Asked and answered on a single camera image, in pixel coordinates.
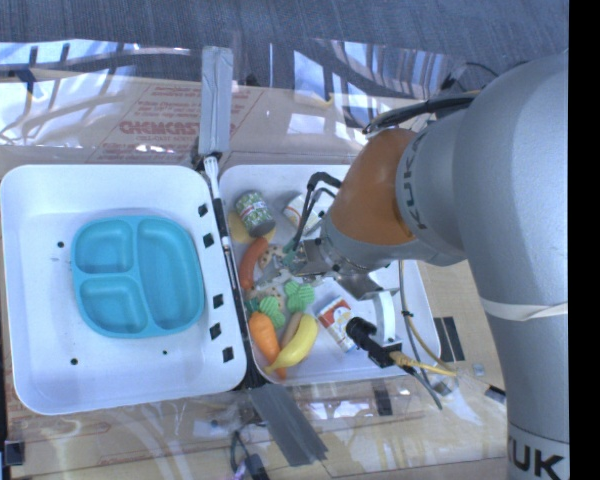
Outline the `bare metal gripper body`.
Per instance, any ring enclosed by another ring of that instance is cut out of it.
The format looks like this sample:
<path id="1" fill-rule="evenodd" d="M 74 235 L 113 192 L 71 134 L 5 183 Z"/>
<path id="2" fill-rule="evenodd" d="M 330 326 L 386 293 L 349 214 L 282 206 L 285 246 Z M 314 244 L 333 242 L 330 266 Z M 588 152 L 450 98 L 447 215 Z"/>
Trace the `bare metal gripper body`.
<path id="1" fill-rule="evenodd" d="M 340 275 L 342 258 L 329 238 L 302 240 L 296 250 L 293 272 L 297 277 Z"/>

